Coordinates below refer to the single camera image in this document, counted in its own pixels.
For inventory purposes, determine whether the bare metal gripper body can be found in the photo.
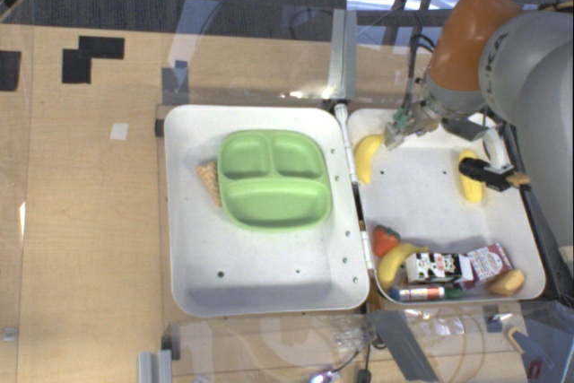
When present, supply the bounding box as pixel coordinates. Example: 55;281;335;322
400;100;441;138

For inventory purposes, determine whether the yellow banana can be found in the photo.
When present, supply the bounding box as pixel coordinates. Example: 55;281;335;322
353;134;386;186
377;242;430;294

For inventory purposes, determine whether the white plastic tray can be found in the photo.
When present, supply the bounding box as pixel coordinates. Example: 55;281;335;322
163;104;371;318
347;108;547;306

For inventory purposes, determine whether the yellow corn cob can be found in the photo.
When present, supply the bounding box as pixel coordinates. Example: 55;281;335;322
457;149;485;204

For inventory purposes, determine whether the red strawberry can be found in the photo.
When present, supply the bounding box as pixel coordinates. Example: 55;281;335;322
372;224;402;258

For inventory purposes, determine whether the green divided plate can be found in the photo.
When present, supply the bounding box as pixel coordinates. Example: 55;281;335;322
217;129;334;234

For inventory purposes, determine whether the white and black milk carton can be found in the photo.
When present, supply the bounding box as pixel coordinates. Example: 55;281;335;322
404;251;474;285

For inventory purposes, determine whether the pink carton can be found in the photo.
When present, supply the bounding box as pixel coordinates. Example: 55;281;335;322
465;242;514;284

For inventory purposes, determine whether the orange and silver can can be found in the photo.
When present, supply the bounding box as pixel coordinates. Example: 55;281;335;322
388;284;447;303

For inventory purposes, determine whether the tan bread roll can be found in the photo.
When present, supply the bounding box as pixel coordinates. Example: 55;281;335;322
486;268;526;297

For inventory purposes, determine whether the tan waffle biscuit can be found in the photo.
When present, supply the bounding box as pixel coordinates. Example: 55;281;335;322
196;161;224;209

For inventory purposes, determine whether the black cylinder on white bracket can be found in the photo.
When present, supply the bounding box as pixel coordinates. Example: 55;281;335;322
457;126;531;193

